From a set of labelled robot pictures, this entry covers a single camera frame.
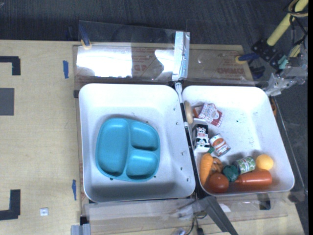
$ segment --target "wooden table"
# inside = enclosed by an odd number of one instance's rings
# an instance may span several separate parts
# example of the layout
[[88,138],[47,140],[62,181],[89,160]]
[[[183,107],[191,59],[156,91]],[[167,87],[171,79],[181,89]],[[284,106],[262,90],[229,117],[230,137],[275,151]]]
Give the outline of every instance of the wooden table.
[[[0,88],[14,88],[14,115],[0,116],[0,210],[9,209],[10,190],[21,190],[21,213],[18,219],[0,221],[1,235],[69,235],[71,225],[79,224],[80,170],[73,97],[73,46],[77,44],[0,41],[0,56],[21,59],[21,75],[12,75],[10,63],[0,63]],[[63,61],[68,62],[68,78]],[[232,224],[239,234],[303,234],[294,204],[283,205],[288,215]],[[41,208],[48,208],[48,215],[41,216]],[[203,228],[206,234],[220,232],[215,224]]]

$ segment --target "toy carrot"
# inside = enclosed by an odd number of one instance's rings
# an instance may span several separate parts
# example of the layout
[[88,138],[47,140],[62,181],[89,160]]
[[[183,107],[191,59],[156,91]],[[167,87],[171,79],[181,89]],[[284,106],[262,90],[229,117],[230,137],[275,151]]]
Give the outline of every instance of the toy carrot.
[[213,157],[210,153],[205,153],[200,162],[200,182],[204,186],[207,177],[209,176],[211,166],[213,164]]

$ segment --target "yellow cable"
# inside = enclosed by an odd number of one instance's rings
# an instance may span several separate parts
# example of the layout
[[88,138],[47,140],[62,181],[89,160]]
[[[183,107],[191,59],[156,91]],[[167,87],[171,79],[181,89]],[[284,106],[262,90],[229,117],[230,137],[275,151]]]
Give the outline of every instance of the yellow cable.
[[[299,0],[295,6],[295,13],[297,11],[302,11],[309,3],[309,0]],[[280,22],[280,24],[277,26],[277,28],[273,31],[273,33],[270,35],[270,37],[267,39],[267,44],[269,46],[274,46],[277,41],[281,38],[281,36],[286,32],[286,30],[290,26],[290,16],[291,14],[288,13],[283,20]]]
[[289,57],[297,57],[298,54],[300,53],[300,48],[301,48],[301,45],[296,45],[295,47],[293,47]]
[[309,3],[309,0],[293,0],[289,6],[288,6],[288,11],[289,14],[294,16],[294,17],[307,17],[309,13],[301,13],[301,11],[307,6]]

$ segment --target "toy lemon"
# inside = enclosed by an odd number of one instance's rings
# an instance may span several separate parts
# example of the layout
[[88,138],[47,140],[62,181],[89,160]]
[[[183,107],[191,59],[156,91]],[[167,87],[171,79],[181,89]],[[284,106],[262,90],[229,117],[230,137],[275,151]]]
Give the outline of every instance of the toy lemon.
[[259,169],[270,170],[274,165],[274,161],[269,155],[261,154],[256,158],[255,164]]

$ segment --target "blue plate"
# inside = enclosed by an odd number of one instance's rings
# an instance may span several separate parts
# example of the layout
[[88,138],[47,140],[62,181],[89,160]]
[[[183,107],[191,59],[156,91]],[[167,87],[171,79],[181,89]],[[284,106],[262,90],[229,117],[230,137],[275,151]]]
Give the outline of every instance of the blue plate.
[[99,131],[96,164],[107,177],[132,182],[151,179],[160,162],[160,138],[150,125],[110,118]]

